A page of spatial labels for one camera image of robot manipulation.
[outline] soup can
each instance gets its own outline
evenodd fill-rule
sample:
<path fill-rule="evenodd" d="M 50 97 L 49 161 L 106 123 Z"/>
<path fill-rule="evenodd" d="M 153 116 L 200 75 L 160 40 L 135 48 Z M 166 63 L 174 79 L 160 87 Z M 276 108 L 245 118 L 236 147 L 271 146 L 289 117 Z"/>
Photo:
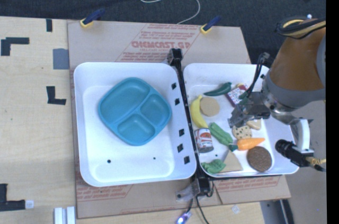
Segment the soup can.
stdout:
<path fill-rule="evenodd" d="M 194 136 L 198 152 L 208 153 L 209 151 L 212 151 L 214 149 L 211 132 L 208 128 L 200 128 L 194 131 Z"/>

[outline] blue divided plate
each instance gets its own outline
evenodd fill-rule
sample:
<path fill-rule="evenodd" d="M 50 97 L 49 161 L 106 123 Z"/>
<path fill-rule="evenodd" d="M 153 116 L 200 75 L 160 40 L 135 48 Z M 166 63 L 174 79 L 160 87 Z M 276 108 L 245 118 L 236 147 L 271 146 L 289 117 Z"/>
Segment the blue divided plate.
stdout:
<path fill-rule="evenodd" d="M 99 116 L 120 139 L 141 146 L 155 138 L 172 116 L 168 102 L 145 81 L 131 77 L 99 102 Z"/>

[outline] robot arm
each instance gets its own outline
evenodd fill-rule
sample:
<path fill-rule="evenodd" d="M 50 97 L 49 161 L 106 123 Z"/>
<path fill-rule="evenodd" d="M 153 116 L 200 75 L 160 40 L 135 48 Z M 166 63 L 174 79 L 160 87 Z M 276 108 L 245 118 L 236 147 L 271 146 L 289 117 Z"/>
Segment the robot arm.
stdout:
<path fill-rule="evenodd" d="M 308 121 L 294 117 L 291 112 L 326 98 L 325 26 L 324 19 L 294 18 L 279 23 L 277 32 L 287 38 L 266 76 L 260 76 L 260 70 L 269 61 L 269 55 L 259 57 L 253 83 L 228 119 L 230 127 L 270 116 L 290 125 L 298 143 L 279 140 L 275 148 L 298 166 L 310 165 L 313 151 L 309 149 Z M 259 77 L 263 79 L 262 88 L 253 92 Z"/>

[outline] snack package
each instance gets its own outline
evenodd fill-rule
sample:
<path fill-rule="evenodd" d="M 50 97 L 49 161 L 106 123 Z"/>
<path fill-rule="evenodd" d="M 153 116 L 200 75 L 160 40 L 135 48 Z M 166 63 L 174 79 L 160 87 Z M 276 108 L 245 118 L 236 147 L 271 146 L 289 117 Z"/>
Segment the snack package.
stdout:
<path fill-rule="evenodd" d="M 239 84 L 236 88 L 232 89 L 230 92 L 226 94 L 226 97 L 230 101 L 233 107 L 236 106 L 241 100 L 239 96 L 242 95 L 248 89 L 246 84 Z"/>

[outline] white bracket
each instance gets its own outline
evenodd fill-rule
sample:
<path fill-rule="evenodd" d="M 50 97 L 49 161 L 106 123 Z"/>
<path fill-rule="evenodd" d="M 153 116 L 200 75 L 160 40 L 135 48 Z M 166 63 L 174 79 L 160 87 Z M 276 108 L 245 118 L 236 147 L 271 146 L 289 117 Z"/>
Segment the white bracket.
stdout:
<path fill-rule="evenodd" d="M 296 132 L 298 133 L 298 142 L 296 150 L 311 153 L 313 150 L 309 148 L 310 145 L 310 130 L 307 119 L 299 119 L 294 125 Z"/>
<path fill-rule="evenodd" d="M 54 208 L 53 224 L 75 224 L 75 208 Z"/>

